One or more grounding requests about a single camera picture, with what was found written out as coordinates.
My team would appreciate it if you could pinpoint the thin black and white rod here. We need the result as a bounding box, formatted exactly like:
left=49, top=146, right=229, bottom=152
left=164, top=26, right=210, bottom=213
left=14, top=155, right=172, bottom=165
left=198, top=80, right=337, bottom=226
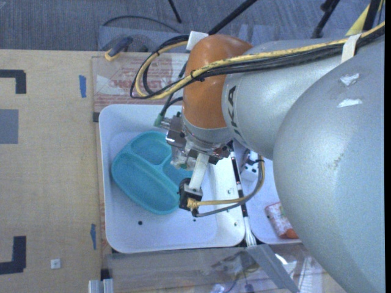
left=230, top=150, right=258, bottom=247

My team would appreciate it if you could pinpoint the white plastic tray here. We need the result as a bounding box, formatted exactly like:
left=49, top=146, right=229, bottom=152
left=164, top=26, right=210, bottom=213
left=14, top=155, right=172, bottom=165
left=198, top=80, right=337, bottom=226
left=98, top=104, right=247, bottom=254

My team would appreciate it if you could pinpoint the red and white packet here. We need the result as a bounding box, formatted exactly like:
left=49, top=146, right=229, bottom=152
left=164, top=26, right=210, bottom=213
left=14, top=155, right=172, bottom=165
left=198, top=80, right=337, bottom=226
left=264, top=202, right=294, bottom=238

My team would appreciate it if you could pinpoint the blue divided plate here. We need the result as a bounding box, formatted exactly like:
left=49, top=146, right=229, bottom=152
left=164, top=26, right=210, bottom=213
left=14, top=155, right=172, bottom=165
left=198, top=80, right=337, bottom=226
left=111, top=130, right=197, bottom=215

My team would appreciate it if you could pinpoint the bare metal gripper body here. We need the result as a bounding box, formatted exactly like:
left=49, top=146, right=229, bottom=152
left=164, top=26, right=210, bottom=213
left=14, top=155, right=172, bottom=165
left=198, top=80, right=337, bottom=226
left=165, top=114, right=232, bottom=166

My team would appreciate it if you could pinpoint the white plastic block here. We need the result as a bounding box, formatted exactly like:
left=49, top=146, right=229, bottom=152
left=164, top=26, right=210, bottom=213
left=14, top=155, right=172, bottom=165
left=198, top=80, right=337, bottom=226
left=240, top=150, right=261, bottom=182

